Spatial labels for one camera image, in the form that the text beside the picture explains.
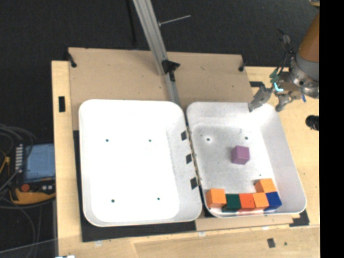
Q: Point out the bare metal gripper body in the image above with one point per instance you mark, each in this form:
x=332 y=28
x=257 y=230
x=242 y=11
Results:
x=301 y=83

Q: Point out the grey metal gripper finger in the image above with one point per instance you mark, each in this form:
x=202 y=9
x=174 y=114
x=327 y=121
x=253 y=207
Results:
x=259 y=98
x=282 y=102

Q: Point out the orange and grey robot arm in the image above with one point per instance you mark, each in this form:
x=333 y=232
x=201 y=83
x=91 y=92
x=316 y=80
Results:
x=310 y=42

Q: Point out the purple cube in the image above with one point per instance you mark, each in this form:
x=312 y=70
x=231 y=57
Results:
x=240 y=154

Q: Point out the white plastic tray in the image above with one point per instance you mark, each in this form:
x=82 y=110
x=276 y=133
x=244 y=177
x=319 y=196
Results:
x=129 y=165
x=220 y=168

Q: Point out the orange cube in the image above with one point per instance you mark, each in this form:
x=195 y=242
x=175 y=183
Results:
x=260 y=200
x=215 y=197
x=266 y=185

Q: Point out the thin black and white rod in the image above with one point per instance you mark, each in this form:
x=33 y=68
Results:
x=194 y=154

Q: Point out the blue cube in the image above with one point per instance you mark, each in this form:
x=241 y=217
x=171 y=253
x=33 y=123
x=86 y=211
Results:
x=273 y=200

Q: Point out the red-orange cube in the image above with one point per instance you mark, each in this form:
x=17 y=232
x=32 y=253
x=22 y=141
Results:
x=247 y=200

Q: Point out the green cube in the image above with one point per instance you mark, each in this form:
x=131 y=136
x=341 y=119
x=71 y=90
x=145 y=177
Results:
x=232 y=201

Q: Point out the brown cardboard board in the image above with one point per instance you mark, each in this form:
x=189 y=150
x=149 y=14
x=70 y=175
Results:
x=121 y=74

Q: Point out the black cylinder on white bracket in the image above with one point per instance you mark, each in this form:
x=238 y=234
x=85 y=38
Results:
x=313 y=122

